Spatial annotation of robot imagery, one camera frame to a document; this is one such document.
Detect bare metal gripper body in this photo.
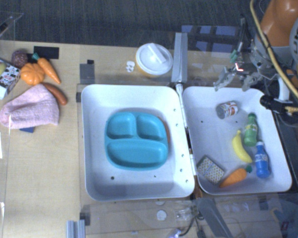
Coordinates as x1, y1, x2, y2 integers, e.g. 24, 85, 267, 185
232, 43, 279, 82

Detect white and red can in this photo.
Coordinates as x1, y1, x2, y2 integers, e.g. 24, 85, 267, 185
216, 100, 239, 120

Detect green bottle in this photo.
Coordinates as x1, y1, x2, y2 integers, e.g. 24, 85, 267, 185
243, 112, 259, 147

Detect white plastic tray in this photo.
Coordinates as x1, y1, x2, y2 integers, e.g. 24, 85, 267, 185
182, 85, 293, 196
80, 84, 196, 202

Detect yellow bowl with white lid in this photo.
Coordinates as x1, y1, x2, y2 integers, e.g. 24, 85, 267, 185
135, 42, 174, 78

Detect blue bottle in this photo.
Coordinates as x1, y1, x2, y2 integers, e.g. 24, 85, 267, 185
254, 141, 272, 179

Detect patterned small carton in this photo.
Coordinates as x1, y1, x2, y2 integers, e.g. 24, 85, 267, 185
196, 155, 225, 185

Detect orange carrot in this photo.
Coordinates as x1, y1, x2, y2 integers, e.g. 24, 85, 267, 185
219, 165, 254, 189
31, 53, 62, 85

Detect blue divided plate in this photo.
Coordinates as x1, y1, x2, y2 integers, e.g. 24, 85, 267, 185
104, 112, 170, 171

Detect white round disc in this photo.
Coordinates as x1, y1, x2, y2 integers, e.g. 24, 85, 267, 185
156, 209, 168, 221

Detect brown sausage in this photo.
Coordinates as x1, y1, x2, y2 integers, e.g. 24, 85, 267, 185
41, 82, 69, 107

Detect orange pumpkin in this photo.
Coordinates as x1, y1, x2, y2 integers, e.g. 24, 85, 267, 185
20, 62, 46, 86

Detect pink cloth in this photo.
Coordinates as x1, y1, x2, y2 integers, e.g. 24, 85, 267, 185
0, 83, 61, 130

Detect pale wood board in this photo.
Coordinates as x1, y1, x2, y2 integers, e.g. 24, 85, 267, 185
0, 40, 298, 238

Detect brown round toy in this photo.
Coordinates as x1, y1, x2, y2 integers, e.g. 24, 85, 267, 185
10, 49, 29, 69

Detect white milk carton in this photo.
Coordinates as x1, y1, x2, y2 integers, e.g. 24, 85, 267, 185
0, 58, 21, 101

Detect black cylinder on white bracket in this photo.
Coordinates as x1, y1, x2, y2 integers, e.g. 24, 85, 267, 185
260, 77, 294, 114

